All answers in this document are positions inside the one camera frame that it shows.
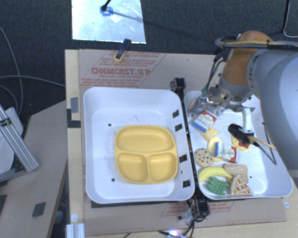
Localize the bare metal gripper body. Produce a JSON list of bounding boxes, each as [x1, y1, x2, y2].
[[205, 86, 255, 113]]

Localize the white blue red carton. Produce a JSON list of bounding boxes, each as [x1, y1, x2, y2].
[[214, 141, 239, 164], [192, 109, 218, 134]]

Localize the yellow square cracker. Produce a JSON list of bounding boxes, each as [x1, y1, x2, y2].
[[200, 126, 219, 142]]

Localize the thin black and white rod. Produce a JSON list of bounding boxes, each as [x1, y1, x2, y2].
[[177, 88, 203, 204]]

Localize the yellow round toy food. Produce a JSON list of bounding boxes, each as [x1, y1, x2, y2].
[[207, 136, 224, 162]]

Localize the yellow and red toy food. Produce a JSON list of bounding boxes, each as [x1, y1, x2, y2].
[[230, 134, 253, 152]]

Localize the brown chocolate chip biscuit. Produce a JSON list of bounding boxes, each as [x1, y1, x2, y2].
[[194, 147, 215, 168]]

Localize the yellow banana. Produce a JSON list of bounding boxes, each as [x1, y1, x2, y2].
[[198, 166, 233, 183]]

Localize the brown bread slice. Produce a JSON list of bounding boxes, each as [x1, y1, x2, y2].
[[223, 163, 249, 184]]

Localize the yellow divided plate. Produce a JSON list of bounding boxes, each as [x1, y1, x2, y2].
[[113, 124, 179, 185]]

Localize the green grapes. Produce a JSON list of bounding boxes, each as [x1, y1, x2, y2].
[[205, 176, 230, 196]]

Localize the brown cardboard board red print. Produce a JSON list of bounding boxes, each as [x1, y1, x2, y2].
[[78, 49, 288, 231]]

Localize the white plastic tray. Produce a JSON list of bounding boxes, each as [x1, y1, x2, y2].
[[184, 90, 294, 200], [83, 86, 196, 205]]

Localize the red and tan pizza slice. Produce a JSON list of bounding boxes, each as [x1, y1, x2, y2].
[[228, 173, 254, 196]]

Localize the black cylinder on white bracket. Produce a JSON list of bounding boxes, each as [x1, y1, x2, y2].
[[227, 107, 255, 144]]

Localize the black block with thin wires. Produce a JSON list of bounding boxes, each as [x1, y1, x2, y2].
[[195, 198, 211, 217], [169, 77, 186, 94]]

